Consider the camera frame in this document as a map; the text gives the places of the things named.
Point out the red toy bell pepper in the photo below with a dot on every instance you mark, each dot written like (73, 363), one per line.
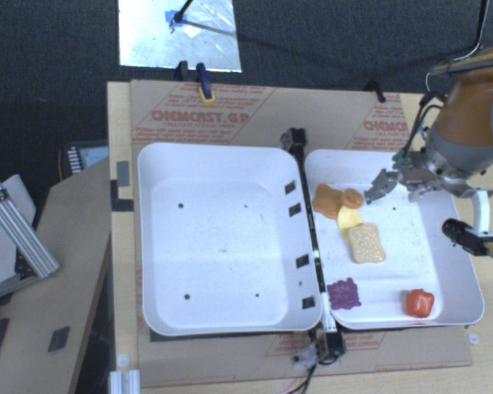
(419, 303)

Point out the brown cardboard board red print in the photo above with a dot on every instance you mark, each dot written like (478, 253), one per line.
(246, 113)

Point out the black cylinder on white bracket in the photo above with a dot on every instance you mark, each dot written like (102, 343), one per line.
(471, 228)

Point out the purple toy grapes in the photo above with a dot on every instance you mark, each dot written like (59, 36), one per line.
(344, 294)

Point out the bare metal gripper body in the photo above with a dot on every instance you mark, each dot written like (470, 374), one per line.
(432, 175)

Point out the yellow toy cheese slice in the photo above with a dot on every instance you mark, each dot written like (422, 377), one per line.
(347, 219)

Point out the thin black and white rod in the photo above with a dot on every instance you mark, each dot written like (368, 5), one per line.
(312, 228)

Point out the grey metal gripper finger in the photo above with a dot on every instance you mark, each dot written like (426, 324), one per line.
(379, 188)
(419, 193)

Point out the orange toy chicken piece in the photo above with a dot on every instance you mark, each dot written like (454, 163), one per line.
(328, 200)

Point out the beige toy bread slice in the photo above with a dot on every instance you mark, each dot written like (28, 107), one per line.
(366, 243)

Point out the white plastic tray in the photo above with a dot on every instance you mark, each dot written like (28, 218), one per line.
(222, 244)
(411, 244)

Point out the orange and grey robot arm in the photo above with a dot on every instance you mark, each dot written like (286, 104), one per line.
(468, 113)

